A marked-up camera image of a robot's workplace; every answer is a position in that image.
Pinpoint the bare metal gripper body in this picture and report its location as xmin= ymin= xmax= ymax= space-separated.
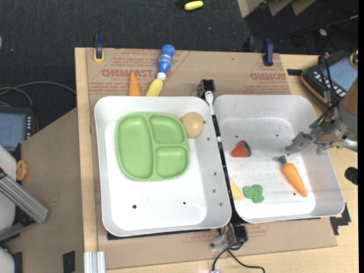
xmin=312 ymin=121 xmax=359 ymax=153

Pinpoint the orange carrot with green top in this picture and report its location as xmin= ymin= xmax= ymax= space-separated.
xmin=278 ymin=155 xmax=309 ymax=198

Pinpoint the white plastic tray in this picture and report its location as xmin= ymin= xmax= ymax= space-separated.
xmin=212 ymin=94 xmax=346 ymax=225
xmin=93 ymin=95 xmax=233 ymax=238

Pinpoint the red toy strawberry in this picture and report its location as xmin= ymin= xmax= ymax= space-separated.
xmin=230 ymin=140 xmax=253 ymax=158

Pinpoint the green toy broccoli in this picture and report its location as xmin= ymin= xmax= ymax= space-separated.
xmin=242 ymin=184 xmax=265 ymax=204

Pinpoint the yellow cheese wedge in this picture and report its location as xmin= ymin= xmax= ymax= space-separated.
xmin=229 ymin=178 xmax=246 ymax=201

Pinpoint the thin black and white rod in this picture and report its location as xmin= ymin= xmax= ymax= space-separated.
xmin=204 ymin=90 xmax=238 ymax=226

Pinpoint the brown cardboard board red print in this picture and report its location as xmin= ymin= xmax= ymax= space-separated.
xmin=85 ymin=47 xmax=346 ymax=270

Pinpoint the beige round bread roll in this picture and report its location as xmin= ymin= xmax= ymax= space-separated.
xmin=180 ymin=111 xmax=206 ymax=139

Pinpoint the green divided plate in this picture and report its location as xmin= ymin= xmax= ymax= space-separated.
xmin=115 ymin=111 xmax=191 ymax=182

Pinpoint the yellow corn cob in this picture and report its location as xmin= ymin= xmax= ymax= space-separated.
xmin=145 ymin=78 xmax=164 ymax=97

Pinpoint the blue bottle with white cap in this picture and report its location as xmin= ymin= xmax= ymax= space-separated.
xmin=156 ymin=44 xmax=176 ymax=81

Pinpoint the yellow oblong toy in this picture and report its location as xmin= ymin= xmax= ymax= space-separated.
xmin=184 ymin=0 xmax=204 ymax=11

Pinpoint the plain orange carrot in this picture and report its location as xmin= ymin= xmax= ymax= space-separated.
xmin=127 ymin=71 xmax=142 ymax=97

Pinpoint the orange toy pretzel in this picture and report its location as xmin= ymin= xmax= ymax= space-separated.
xmin=15 ymin=159 xmax=28 ymax=181

